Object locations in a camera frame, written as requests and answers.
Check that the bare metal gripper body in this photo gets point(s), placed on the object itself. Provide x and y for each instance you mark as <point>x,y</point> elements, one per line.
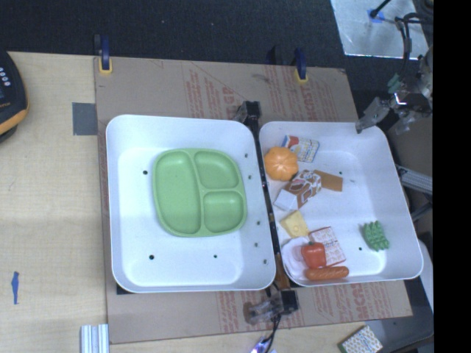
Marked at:
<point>419,103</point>

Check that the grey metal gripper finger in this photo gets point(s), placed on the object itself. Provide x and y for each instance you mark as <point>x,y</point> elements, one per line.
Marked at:
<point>404,123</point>
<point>371,114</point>

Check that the white and blue carton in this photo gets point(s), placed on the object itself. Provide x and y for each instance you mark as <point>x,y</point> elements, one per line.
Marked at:
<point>305,149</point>

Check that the brown toy bread slice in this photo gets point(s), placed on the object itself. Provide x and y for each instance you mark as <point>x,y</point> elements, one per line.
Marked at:
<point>331,181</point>

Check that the white plastic tray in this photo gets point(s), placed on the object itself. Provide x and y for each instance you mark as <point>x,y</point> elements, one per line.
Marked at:
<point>368,197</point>
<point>132,212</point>

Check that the orange toy pumpkin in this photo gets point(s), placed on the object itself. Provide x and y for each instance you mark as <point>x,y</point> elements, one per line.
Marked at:
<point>280,163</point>

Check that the brown and white carton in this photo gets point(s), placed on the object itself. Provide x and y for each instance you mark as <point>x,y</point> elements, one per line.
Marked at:
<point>300,189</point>

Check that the green toy grapes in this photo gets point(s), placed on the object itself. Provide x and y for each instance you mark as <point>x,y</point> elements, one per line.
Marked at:
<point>376,235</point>

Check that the yellow toy cheese wedge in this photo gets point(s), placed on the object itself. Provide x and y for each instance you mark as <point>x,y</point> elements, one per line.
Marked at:
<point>295,224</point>

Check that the red and white carton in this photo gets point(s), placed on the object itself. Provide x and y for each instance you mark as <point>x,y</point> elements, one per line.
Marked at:
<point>333,245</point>

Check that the thin black rod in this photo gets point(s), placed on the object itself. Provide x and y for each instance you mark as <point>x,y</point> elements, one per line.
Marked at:
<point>271,219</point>

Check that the red toy pepper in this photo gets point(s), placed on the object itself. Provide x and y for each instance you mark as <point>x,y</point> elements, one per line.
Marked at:
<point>313,254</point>

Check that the white toy fried egg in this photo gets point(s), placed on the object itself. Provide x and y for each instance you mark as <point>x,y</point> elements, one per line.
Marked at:
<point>291,256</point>

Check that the orange toy sausage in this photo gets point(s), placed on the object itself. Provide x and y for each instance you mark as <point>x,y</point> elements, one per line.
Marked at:
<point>326,273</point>

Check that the green divided plate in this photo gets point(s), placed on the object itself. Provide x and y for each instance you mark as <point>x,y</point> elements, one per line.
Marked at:
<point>176,193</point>

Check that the brown cardboard board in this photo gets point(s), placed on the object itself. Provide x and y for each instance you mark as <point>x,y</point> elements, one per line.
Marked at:
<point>154,86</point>

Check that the yellow and green packet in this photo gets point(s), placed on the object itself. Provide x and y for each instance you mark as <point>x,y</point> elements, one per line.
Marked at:
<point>361,341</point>

